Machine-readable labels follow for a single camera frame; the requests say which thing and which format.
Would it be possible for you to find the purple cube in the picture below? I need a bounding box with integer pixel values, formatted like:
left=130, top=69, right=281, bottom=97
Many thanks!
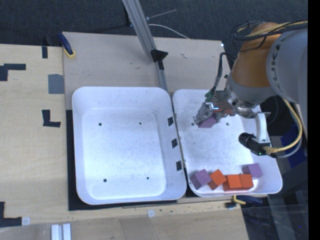
left=241, top=162, right=263, bottom=179
left=198, top=115, right=218, bottom=129
left=189, top=168, right=213, bottom=190

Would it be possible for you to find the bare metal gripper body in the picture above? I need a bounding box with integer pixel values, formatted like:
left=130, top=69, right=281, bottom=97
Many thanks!
left=204, top=90, right=259, bottom=119

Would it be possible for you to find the orange cube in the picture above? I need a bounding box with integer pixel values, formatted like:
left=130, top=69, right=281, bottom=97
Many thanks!
left=239, top=173, right=254, bottom=190
left=222, top=174, right=243, bottom=192
left=207, top=169, right=228, bottom=191

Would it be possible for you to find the black cylinder on white bracket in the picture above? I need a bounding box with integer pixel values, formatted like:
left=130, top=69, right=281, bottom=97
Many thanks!
left=238, top=111, right=272, bottom=157

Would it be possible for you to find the white plastic tray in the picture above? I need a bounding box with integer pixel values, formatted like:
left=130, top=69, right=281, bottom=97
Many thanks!
left=172, top=88, right=284, bottom=198
left=71, top=86, right=188, bottom=206

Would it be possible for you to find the pale wood board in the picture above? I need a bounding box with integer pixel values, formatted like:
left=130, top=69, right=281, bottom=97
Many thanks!
left=61, top=31, right=243, bottom=210

